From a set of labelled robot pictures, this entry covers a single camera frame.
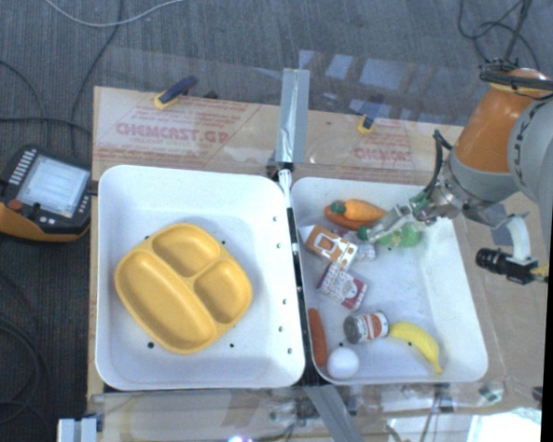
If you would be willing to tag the yellow divided plate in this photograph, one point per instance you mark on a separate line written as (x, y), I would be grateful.
(179, 289)

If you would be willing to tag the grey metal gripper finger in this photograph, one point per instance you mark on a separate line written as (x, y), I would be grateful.
(390, 229)
(396, 213)

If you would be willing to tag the white plastic tray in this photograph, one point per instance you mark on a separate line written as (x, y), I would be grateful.
(259, 200)
(436, 290)

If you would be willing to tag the black cylinder on white bracket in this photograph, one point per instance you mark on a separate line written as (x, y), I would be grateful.
(507, 264)

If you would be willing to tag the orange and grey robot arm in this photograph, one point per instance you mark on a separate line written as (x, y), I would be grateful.
(492, 135)

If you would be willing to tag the red sausage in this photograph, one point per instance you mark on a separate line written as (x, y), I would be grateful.
(318, 337)

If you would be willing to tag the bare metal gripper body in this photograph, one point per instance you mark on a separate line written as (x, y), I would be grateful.
(434, 207)

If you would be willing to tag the red and white carton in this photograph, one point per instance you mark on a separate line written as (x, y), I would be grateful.
(342, 287)

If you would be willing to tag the yellow banana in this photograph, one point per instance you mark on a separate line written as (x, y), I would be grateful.
(418, 341)

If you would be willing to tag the orange carrot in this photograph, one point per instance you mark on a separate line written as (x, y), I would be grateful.
(359, 210)

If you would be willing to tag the orange and white carton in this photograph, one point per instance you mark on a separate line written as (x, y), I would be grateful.
(326, 244)

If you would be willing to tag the small red-label can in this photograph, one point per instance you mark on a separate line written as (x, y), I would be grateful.
(368, 327)

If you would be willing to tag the white ball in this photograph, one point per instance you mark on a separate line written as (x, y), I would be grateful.
(342, 363)

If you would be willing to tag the brown cardboard board, red print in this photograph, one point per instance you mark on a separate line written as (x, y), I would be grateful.
(179, 130)

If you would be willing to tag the green toy vegetable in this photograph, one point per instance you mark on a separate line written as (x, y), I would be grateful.
(404, 237)

